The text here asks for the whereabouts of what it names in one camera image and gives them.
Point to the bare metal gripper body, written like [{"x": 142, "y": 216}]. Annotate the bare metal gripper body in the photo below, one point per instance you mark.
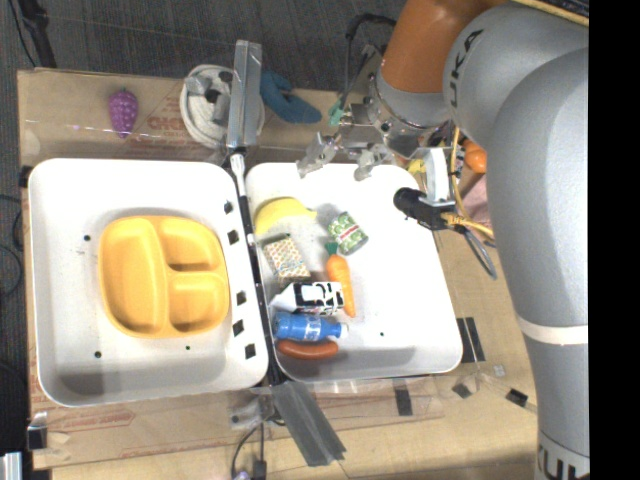
[{"x": 362, "y": 135}]

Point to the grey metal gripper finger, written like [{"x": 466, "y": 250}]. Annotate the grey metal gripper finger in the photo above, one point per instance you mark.
[
  {"x": 315, "y": 157},
  {"x": 367, "y": 164}
]

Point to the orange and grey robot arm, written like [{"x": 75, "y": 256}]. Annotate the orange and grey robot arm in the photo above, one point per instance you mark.
[{"x": 540, "y": 178}]

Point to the green and white can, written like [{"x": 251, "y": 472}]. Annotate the green and white can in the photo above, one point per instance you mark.
[{"x": 347, "y": 233}]

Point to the thin black and white rod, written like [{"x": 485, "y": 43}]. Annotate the thin black and white rod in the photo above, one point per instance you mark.
[{"x": 248, "y": 228}]

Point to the patterned small carton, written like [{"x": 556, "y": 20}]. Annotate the patterned small carton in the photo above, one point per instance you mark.
[{"x": 286, "y": 259}]

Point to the orange carrot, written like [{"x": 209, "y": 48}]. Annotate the orange carrot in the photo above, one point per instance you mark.
[{"x": 341, "y": 275}]

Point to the white plastic tray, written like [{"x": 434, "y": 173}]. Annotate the white plastic tray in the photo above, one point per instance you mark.
[
  {"x": 65, "y": 278},
  {"x": 400, "y": 293}
]

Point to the black and white milk carton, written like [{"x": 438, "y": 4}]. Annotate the black and white milk carton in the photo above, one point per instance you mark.
[{"x": 315, "y": 297}]

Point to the blue bottle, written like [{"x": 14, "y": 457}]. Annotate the blue bottle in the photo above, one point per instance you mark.
[{"x": 302, "y": 327}]

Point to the red-brown sausage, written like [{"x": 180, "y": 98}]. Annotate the red-brown sausage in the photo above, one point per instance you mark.
[{"x": 307, "y": 349}]

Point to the purple grapes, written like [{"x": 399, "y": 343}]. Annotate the purple grapes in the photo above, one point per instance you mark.
[{"x": 123, "y": 110}]

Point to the yellow divided plate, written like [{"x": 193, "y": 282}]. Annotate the yellow divided plate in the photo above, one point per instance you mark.
[{"x": 135, "y": 278}]

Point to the brown cardboard board red print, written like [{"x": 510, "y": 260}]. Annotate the brown cardboard board red print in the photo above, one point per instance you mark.
[{"x": 165, "y": 433}]

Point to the black cylinder on white bracket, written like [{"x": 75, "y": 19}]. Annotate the black cylinder on white bracket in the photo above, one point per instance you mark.
[{"x": 425, "y": 210}]

